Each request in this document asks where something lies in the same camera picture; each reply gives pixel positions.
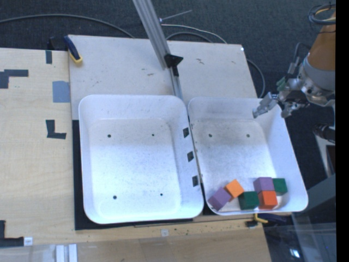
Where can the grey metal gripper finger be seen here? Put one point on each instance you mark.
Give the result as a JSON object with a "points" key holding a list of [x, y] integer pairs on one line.
{"points": [[290, 109], [265, 104]]}

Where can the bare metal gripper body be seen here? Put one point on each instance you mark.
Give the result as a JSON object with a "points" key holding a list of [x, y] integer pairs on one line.
{"points": [[305, 91]]}

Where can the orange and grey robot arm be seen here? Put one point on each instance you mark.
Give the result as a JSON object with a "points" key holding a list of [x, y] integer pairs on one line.
{"points": [[323, 53]]}

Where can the white plastic tray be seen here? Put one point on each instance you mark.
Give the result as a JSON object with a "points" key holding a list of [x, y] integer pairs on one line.
{"points": [[136, 160], [234, 151]]}

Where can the green cube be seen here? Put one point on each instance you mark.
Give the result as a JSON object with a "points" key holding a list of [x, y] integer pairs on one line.
{"points": [[248, 200], [280, 185]]}

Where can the purple cube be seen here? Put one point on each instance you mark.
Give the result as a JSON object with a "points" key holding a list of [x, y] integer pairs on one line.
{"points": [[263, 184], [219, 198]]}

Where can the orange cube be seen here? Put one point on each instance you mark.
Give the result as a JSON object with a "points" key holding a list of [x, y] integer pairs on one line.
{"points": [[234, 188], [268, 200]]}

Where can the black cylinder on white bracket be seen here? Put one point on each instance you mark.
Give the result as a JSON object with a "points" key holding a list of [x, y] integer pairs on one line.
{"points": [[324, 131]]}

